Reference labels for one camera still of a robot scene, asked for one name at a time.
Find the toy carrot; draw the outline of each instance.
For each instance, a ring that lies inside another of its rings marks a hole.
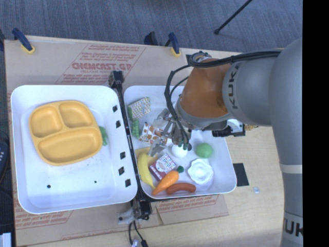
[[[152,191],[152,195],[157,195],[173,185],[179,179],[179,173],[182,173],[183,171],[184,168],[182,166],[179,166],[176,170],[169,171]]]

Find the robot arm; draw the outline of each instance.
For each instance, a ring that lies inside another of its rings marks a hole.
[[[224,60],[201,53],[193,58],[189,66],[194,69],[175,108],[167,83],[168,136],[186,148],[192,130],[221,130],[231,119],[272,126],[285,197],[281,246],[302,246],[302,39],[284,50]]]

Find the yellow divided tray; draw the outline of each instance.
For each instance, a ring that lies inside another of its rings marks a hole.
[[[102,148],[102,134],[92,112],[76,100],[39,106],[30,114],[29,128],[39,156],[51,165],[79,162]]]

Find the white plastic tray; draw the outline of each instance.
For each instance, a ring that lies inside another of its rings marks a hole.
[[[182,92],[183,88],[183,86],[179,86],[175,89],[172,96],[173,103],[178,99],[178,96]],[[124,92],[126,108],[128,105],[138,101],[143,97],[150,98],[151,112],[139,119],[140,129],[142,129],[145,122],[152,125],[153,120],[156,119],[157,116],[163,111],[163,109],[167,107],[164,92],[164,86],[131,86]],[[132,138],[134,149],[150,146],[147,143],[139,141],[136,137]],[[194,183],[187,172],[191,166],[191,162],[198,158],[195,153],[195,148],[200,143],[208,143],[213,148],[211,157],[204,160],[213,168],[214,176],[213,179],[205,185],[197,185]],[[159,153],[159,157],[164,153],[168,153],[168,155],[177,165],[183,166],[185,170],[184,173],[179,174],[178,182],[194,184],[196,186],[196,192],[190,193],[187,191],[179,191],[172,195],[168,195],[165,191],[163,191],[153,196],[151,187],[141,181],[142,189],[149,197],[160,200],[169,198],[205,196],[219,193],[229,193],[235,189],[236,176],[225,138],[213,137],[211,131],[192,131],[190,144],[192,145],[192,150],[189,151],[184,158],[177,158],[171,153],[172,144],[168,145],[167,148],[162,150]],[[156,185],[158,182],[154,177],[152,178],[154,185]]]
[[[53,166],[37,154],[29,132],[30,113],[59,100],[86,104],[108,145],[83,161]],[[33,214],[128,202],[137,193],[132,157],[117,94],[106,86],[24,85],[11,95],[18,200]]]

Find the gray carpet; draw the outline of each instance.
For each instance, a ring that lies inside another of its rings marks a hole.
[[[7,39],[13,39],[11,30],[16,27],[33,36],[134,44],[143,44],[154,31],[161,45],[174,32],[180,47],[235,52],[285,47],[302,36],[303,0],[253,0],[215,35],[214,30],[246,1],[0,0],[0,29]],[[3,52],[0,87],[0,130],[8,132]],[[0,190],[10,194],[10,171]],[[0,203],[3,213],[11,207]],[[9,227],[0,227],[0,233],[13,228],[10,217],[6,223]]]

